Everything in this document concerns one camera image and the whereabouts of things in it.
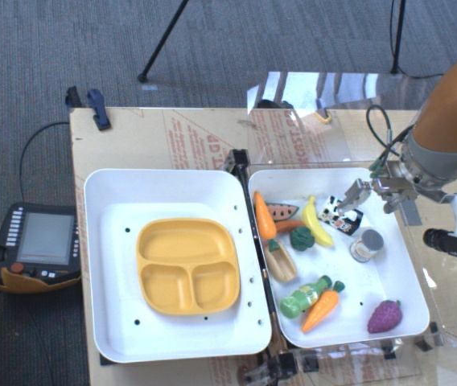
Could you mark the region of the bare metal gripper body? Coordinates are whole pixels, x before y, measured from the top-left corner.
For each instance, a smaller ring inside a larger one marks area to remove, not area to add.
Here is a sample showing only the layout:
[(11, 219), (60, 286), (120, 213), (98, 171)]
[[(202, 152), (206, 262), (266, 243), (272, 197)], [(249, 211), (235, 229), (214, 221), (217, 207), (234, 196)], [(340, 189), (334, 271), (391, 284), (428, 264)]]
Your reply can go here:
[(450, 179), (434, 176), (412, 162), (388, 160), (371, 171), (371, 179), (373, 190), (389, 204), (419, 196), (436, 203), (450, 203), (455, 197), (443, 190)]

